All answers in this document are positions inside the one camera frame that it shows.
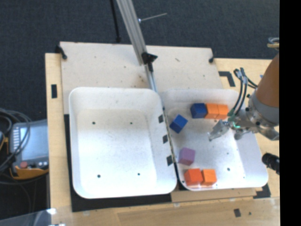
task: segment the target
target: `purple cube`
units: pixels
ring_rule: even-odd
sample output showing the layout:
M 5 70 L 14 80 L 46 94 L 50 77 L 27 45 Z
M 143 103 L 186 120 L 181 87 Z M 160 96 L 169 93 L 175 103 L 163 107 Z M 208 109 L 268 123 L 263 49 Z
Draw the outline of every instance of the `purple cube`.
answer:
M 183 147 L 180 151 L 179 163 L 190 166 L 194 162 L 196 151 Z

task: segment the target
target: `blue cube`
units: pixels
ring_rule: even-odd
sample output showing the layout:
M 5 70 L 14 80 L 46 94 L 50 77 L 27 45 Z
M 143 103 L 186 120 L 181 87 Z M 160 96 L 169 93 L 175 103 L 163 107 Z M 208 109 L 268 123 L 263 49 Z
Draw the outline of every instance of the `blue cube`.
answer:
M 207 114 L 207 108 L 204 103 L 195 103 L 190 108 L 192 118 L 204 118 Z
M 176 133 L 180 133 L 180 131 L 184 128 L 188 120 L 182 117 L 180 114 L 176 116 L 173 122 L 169 125 L 171 129 L 173 129 Z

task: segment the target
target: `orange cube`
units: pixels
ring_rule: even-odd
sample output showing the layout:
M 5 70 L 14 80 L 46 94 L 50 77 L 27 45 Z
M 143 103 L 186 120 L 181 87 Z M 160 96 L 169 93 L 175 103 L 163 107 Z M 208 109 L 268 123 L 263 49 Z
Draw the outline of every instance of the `orange cube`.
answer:
M 201 183 L 203 186 L 212 186 L 217 182 L 216 174 L 214 169 L 203 169 L 202 176 L 204 181 Z
M 208 114 L 205 115 L 204 118 L 215 119 L 219 115 L 217 104 L 208 103 L 208 104 L 206 104 L 206 108 L 207 108 Z
M 200 168 L 188 169 L 184 173 L 187 186 L 197 186 L 203 182 L 203 175 Z
M 229 108 L 227 105 L 217 105 L 218 107 L 218 116 L 216 117 L 217 120 L 224 120 L 228 116 Z

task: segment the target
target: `block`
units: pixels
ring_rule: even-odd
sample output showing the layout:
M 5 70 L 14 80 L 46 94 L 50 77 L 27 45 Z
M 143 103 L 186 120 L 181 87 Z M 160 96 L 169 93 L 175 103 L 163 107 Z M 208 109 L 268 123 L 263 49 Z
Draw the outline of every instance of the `block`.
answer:
M 180 131 L 184 128 L 188 120 L 182 117 L 180 114 L 176 116 L 173 122 L 169 125 L 171 129 L 173 129 L 176 133 L 180 133 Z
M 203 181 L 202 186 L 212 186 L 217 182 L 216 174 L 214 169 L 203 169 L 202 170 Z
M 217 105 L 218 107 L 218 116 L 217 120 L 225 120 L 228 116 L 229 108 L 227 105 Z
M 206 119 L 215 119 L 218 116 L 219 112 L 217 104 L 207 103 L 206 108 L 208 111 L 208 114 L 205 116 Z
M 191 108 L 192 118 L 204 118 L 207 115 L 207 108 L 204 103 L 194 103 Z
M 187 186 L 197 186 L 204 181 L 200 168 L 188 169 L 184 178 Z
M 194 162 L 196 151 L 187 147 L 183 147 L 179 155 L 179 163 L 190 166 Z

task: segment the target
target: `white tray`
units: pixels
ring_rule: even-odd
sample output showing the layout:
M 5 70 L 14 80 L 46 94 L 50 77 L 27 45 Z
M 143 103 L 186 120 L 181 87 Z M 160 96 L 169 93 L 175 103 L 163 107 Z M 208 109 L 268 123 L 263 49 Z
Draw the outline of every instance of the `white tray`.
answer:
M 76 88 L 69 97 L 75 191 L 84 198 L 167 194 L 177 178 L 159 95 L 150 89 Z
M 229 130 L 222 137 L 209 141 L 208 132 L 212 131 L 216 120 L 193 119 L 190 107 L 193 103 L 227 104 L 233 108 L 238 93 L 226 89 L 172 89 L 160 94 L 164 102 L 169 124 L 181 114 L 188 122 L 177 134 L 170 129 L 172 146 L 176 161 L 180 150 L 188 147 L 196 151 L 195 161 L 186 166 L 177 163 L 179 179 L 184 187 L 192 191 L 261 187 L 268 181 L 268 173 L 261 161 L 261 152 L 254 134 L 234 139 L 234 131 Z M 189 168 L 215 169 L 217 182 L 211 187 L 188 187 L 184 173 Z

